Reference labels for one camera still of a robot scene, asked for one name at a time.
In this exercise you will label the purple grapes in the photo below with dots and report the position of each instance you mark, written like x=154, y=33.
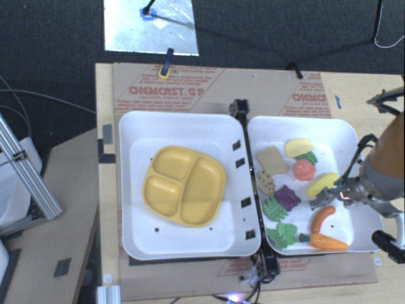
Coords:
x=286, y=197

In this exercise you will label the yellow corn cob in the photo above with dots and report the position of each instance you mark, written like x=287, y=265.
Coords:
x=321, y=184

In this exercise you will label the yellow divided plate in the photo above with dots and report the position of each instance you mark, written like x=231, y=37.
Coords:
x=183, y=185

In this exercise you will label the orange carrot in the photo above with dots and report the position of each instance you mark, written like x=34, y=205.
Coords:
x=327, y=242

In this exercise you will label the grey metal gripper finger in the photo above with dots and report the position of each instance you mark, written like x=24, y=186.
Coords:
x=319, y=202
x=330, y=190

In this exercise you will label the thin black rod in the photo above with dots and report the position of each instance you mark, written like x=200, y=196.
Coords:
x=250, y=163

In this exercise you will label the black cylinder on white bracket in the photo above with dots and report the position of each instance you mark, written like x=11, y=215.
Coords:
x=387, y=242

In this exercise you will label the green broccoli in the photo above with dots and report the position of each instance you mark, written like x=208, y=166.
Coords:
x=283, y=234

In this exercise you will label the brown cardboard board red print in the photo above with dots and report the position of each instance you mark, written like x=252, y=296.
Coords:
x=190, y=87

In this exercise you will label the pink toy strawberry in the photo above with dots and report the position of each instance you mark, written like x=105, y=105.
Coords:
x=303, y=169

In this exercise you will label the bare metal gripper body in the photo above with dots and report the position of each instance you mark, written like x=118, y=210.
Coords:
x=364, y=195

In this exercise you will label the yellow and green taco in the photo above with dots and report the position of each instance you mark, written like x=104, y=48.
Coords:
x=297, y=147

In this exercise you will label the white plastic tray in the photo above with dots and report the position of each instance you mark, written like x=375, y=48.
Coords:
x=351, y=230
x=202, y=245

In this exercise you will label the green lettuce leaf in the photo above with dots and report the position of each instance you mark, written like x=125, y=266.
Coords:
x=273, y=209

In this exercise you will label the brown toast slice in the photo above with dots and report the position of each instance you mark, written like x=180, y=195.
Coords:
x=271, y=161

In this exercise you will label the orange sausage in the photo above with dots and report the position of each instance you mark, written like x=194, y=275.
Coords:
x=321, y=218

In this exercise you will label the brown chocolate chip biscuit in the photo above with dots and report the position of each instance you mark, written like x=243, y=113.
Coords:
x=265, y=183

